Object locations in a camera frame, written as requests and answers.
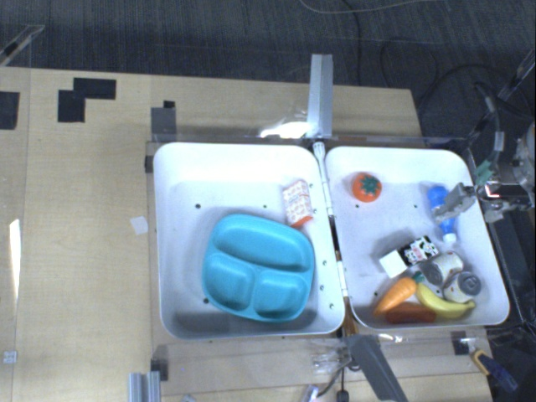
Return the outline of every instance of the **silver can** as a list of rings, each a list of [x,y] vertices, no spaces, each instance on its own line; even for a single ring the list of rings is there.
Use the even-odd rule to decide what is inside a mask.
[[[480,293],[482,283],[473,273],[459,272],[452,276],[443,288],[445,299],[454,302],[467,302]]]
[[[443,286],[451,276],[463,270],[463,261],[456,252],[449,250],[421,264],[420,270],[431,284]]]

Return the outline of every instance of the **blue divided plate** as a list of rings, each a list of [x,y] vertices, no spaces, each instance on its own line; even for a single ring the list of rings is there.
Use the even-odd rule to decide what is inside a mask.
[[[231,214],[212,231],[203,290],[216,307],[262,322],[298,317],[309,297],[314,250],[300,231],[247,214]]]

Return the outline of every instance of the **banana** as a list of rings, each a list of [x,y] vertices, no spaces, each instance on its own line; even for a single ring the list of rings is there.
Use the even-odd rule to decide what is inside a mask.
[[[419,283],[417,285],[417,299],[424,306],[432,309],[435,313],[444,318],[458,318],[463,316],[468,310],[476,307],[474,301],[468,301],[463,304],[459,302],[446,301],[437,296],[427,285]]]

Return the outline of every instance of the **blue bottle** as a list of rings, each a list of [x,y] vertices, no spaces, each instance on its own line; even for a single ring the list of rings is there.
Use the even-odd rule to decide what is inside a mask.
[[[445,197],[448,193],[449,191],[442,186],[434,186],[433,188],[428,189],[428,200],[430,201],[432,211],[445,203]],[[454,243],[457,240],[454,232],[454,222],[455,219],[452,218],[443,220],[439,224],[441,231],[443,231],[443,241],[446,243]]]

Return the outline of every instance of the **white cable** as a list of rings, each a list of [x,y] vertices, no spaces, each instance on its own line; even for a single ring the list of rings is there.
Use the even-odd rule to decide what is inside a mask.
[[[303,5],[305,8],[315,13],[321,13],[323,15],[342,15],[344,13],[378,12],[378,11],[385,10],[385,9],[399,8],[400,6],[406,6],[406,5],[415,4],[415,3],[448,2],[448,1],[454,1],[454,0],[409,0],[407,2],[393,3],[393,4],[388,4],[387,6],[379,6],[378,8],[353,9],[353,10],[320,10],[320,9],[315,9],[312,6],[309,6],[303,0],[299,0],[299,1],[301,5]]]

